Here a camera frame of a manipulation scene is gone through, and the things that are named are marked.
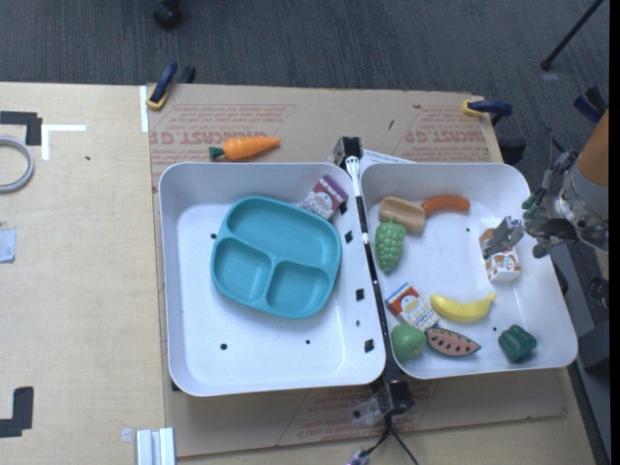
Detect yellow banana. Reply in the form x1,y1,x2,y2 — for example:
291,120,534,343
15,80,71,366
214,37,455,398
429,292,498,325

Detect green grapes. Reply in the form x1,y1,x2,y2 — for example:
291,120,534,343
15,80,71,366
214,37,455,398
374,217,408,275

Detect white tape roll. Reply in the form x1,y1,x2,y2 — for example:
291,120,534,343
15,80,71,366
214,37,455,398
0,136,37,195

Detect thin black and white rod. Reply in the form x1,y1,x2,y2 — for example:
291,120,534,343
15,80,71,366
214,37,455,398
345,155,404,388

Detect white and orange carton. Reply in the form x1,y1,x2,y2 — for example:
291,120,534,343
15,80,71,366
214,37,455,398
478,224,523,284

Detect white plastic tray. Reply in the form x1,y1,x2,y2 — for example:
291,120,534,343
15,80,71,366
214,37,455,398
359,161,579,382
158,161,388,398

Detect brown cardboard board red print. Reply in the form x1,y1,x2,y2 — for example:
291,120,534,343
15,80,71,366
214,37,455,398
146,82,568,459

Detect red watermelon slice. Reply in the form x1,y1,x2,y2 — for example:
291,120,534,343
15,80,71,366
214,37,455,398
424,326,482,359

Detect blue divided plate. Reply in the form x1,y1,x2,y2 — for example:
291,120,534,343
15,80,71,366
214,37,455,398
209,195,344,322

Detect red and white carton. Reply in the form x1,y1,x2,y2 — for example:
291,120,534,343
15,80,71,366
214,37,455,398
385,282,442,333

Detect orange sausage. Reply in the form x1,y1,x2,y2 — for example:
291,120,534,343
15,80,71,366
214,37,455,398
419,194,472,218

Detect black block with thin wires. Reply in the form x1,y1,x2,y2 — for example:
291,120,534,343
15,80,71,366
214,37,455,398
350,379,417,426
332,136,365,167

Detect green apple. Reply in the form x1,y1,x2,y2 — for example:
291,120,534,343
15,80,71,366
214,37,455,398
390,323,428,363

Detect tan bread bun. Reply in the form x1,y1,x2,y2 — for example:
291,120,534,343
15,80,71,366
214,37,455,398
378,196,428,234

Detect purple and white carton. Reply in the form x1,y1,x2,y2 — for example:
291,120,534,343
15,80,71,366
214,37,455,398
301,174,351,223

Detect green bell pepper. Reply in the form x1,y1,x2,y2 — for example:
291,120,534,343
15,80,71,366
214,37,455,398
497,324,539,365

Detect white paper sheet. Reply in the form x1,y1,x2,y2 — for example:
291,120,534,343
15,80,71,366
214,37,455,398
360,148,419,166

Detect orange carrot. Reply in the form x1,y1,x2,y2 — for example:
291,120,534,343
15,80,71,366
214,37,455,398
208,136,282,163

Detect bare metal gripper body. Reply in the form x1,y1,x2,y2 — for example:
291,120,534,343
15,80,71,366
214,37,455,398
524,190,610,260

